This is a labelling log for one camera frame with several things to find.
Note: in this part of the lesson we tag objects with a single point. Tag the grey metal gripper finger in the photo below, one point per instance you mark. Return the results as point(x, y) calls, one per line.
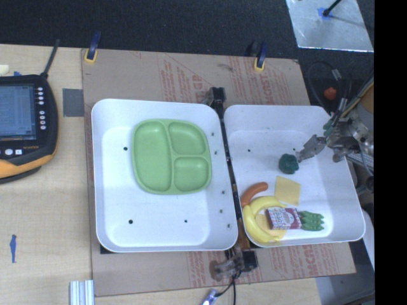
point(339, 155)
point(310, 148)

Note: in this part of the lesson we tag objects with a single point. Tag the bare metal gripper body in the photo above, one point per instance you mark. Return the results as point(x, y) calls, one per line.
point(346, 135)

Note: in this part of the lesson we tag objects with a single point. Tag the green broccoli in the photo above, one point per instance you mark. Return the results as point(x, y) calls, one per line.
point(288, 164)

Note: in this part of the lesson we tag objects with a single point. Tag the white plastic tray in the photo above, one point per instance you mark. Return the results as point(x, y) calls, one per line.
point(330, 189)
point(159, 221)

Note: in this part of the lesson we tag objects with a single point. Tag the yellow cheese slice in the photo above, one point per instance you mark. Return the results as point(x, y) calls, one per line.
point(287, 190)

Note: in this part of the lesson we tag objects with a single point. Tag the green pea pods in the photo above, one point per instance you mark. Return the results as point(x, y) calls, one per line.
point(312, 221)

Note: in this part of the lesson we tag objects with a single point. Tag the orange sausage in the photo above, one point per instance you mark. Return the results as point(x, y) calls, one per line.
point(251, 192)

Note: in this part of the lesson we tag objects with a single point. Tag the small red and white carton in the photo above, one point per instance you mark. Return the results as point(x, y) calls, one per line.
point(283, 218)

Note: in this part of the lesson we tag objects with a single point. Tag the thin black and white rod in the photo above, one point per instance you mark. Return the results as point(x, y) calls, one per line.
point(229, 167)

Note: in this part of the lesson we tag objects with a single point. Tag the yellow round biscuit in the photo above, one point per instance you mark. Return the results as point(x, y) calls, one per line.
point(263, 224)

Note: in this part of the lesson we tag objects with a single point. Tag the yellow banana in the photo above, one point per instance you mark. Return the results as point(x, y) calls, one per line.
point(251, 226)

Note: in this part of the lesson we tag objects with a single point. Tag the green divided plate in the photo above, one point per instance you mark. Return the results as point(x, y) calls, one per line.
point(152, 157)

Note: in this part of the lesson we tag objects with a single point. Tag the brown cardboard board red print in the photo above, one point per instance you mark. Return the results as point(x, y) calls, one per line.
point(133, 75)

